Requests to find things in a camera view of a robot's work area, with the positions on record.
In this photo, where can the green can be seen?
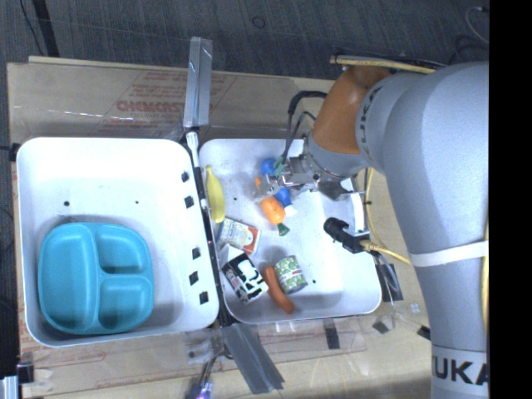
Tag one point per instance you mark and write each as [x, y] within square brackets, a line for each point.
[291, 274]

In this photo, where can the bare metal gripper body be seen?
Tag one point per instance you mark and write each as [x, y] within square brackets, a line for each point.
[302, 173]

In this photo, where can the blue and white bottle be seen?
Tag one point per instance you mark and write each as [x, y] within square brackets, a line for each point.
[285, 200]

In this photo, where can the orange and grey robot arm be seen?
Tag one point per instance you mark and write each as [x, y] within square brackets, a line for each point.
[432, 173]

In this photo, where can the yellow banana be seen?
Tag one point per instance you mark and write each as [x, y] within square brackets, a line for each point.
[215, 193]

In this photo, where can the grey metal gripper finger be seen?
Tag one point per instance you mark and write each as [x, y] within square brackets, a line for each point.
[274, 180]
[279, 191]

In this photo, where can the orange sausage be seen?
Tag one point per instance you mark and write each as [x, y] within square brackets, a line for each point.
[277, 293]

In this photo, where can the orange carrot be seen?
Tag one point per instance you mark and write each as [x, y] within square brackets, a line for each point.
[274, 211]

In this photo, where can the blue divided plate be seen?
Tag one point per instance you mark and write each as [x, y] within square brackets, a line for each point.
[95, 279]

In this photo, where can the black and white carton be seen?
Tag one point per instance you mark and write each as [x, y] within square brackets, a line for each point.
[245, 279]

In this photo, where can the white and orange carton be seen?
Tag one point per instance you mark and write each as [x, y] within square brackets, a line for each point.
[241, 236]

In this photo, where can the white plastic tray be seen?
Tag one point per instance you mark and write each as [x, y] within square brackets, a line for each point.
[116, 173]
[332, 272]

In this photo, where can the brown cardboard board red print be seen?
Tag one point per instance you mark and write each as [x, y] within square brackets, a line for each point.
[95, 98]

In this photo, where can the black cylinder on white bracket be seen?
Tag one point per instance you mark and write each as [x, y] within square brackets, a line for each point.
[341, 232]

